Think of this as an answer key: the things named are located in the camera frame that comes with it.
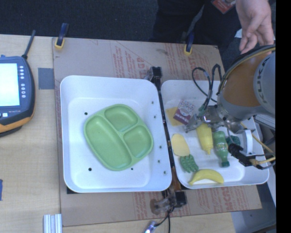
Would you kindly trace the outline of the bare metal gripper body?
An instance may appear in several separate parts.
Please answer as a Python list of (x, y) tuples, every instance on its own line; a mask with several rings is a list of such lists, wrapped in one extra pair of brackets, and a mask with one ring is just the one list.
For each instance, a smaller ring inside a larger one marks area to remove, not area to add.
[(209, 105), (200, 116), (200, 120), (206, 123), (213, 132), (225, 127), (233, 133), (243, 130), (241, 120), (230, 115), (222, 106)]

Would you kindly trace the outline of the person's hand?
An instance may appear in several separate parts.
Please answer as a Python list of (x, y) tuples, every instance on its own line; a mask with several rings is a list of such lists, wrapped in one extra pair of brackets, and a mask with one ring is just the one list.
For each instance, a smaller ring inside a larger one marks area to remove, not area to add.
[(242, 54), (257, 44), (266, 46), (274, 43), (269, 0), (236, 0), (236, 11), (242, 28), (239, 45)]

